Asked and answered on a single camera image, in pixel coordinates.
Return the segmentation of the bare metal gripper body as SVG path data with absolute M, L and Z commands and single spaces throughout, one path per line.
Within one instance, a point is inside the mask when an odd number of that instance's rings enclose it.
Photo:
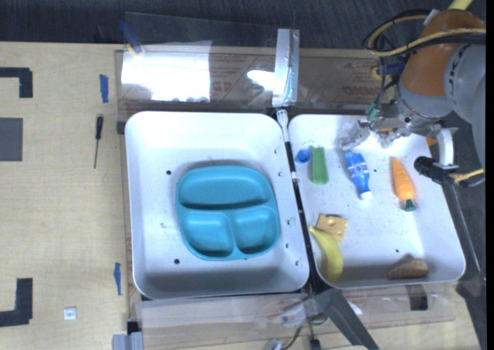
M 425 134 L 429 119 L 402 103 L 380 104 L 370 116 L 370 129 L 385 134 Z

